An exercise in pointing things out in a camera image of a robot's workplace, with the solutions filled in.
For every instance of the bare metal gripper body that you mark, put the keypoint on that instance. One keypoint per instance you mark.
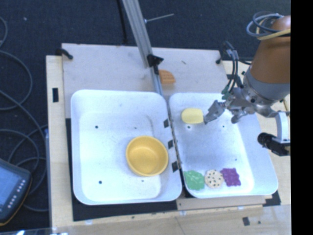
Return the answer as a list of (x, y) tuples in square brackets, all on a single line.
[(240, 101)]

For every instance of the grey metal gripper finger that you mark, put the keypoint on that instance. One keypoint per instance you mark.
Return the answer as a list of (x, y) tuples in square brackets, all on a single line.
[(213, 112), (237, 117)]

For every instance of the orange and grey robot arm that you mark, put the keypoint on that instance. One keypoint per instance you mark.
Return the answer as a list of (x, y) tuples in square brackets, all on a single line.
[(271, 57)]

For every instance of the yellow rounded block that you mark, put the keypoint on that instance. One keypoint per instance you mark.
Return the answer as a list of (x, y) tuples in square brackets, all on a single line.
[(192, 116)]

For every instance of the white plastic tray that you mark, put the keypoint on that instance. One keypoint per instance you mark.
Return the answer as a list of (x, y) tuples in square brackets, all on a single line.
[(215, 148), (107, 150)]

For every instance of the thin black and white rod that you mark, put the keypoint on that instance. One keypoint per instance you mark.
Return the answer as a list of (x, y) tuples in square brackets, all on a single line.
[(174, 136)]

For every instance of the orange bread slice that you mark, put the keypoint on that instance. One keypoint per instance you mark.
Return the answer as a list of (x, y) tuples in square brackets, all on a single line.
[(167, 77)]

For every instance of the purple grapes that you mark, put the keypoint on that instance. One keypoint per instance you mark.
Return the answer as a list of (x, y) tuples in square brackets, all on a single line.
[(231, 177)]

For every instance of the chocolate chip biscuit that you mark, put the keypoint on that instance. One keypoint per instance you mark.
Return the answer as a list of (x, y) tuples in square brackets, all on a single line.
[(214, 179)]

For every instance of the green grapes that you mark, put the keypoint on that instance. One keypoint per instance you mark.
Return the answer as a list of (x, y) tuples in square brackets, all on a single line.
[(194, 180)]

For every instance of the yellow bowl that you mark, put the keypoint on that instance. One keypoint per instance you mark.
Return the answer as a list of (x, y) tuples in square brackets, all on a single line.
[(146, 155)]

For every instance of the pale flat board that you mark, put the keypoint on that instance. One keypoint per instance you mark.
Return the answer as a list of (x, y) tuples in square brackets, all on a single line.
[(110, 67)]

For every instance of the black cylinder on white bracket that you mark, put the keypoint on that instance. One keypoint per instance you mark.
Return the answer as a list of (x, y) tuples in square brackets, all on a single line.
[(281, 131)]

